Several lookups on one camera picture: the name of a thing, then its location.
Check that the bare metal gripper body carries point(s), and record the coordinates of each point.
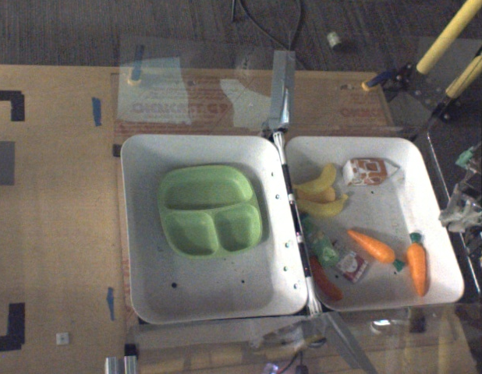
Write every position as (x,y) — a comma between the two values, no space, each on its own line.
(465,209)

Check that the orange carrot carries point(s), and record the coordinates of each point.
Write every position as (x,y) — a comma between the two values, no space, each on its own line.
(375,248)
(417,265)

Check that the white plastic tray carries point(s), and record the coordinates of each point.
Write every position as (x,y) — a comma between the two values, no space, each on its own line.
(210,290)
(385,209)

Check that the brown and white carton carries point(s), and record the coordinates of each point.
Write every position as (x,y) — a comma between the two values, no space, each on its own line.
(367,171)

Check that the red and white packet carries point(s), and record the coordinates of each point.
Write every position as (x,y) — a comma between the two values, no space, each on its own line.
(352,266)

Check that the yellow banana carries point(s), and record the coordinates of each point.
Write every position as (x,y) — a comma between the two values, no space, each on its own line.
(323,179)
(323,209)
(321,196)

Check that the red sausage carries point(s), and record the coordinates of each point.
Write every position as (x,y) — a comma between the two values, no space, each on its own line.
(324,281)

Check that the brown cardboard board red print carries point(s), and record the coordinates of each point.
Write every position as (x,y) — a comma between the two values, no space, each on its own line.
(323,103)

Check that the green divided plate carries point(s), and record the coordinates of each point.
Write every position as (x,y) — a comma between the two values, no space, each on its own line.
(210,187)

